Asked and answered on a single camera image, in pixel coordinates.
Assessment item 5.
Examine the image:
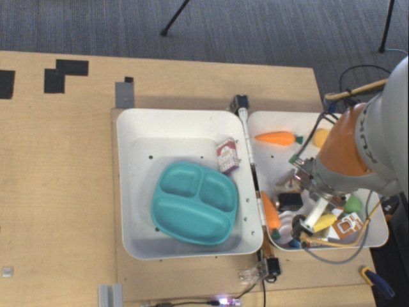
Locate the white plastic tray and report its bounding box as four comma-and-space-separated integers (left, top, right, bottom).
116, 108, 265, 261
247, 110, 390, 253

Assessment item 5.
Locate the orange carrot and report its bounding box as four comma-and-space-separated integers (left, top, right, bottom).
259, 190, 282, 240
254, 130, 304, 147

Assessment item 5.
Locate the white toy garlic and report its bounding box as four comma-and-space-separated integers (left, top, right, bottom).
277, 210, 302, 244

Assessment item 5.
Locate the green toy pear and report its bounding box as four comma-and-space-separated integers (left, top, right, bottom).
344, 194, 362, 214

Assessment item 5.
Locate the small black box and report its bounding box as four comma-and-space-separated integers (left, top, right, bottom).
276, 192, 304, 212

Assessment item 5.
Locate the yellow round fruit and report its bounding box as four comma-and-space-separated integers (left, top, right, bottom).
312, 128, 332, 148

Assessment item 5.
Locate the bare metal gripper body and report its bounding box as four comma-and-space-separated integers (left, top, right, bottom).
291, 157, 348, 208

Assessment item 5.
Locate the thin black and white rod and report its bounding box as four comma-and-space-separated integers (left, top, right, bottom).
238, 106, 266, 227

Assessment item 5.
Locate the orange and white carton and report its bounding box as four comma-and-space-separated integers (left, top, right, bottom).
325, 207, 366, 241

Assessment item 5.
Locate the small purple and white carton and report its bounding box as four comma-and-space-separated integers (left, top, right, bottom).
215, 136, 242, 175

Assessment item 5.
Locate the green divided plate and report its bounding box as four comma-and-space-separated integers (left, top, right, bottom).
150, 161, 240, 247

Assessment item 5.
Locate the black tripod leg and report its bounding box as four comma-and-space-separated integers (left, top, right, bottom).
378, 0, 401, 54
160, 0, 206, 38

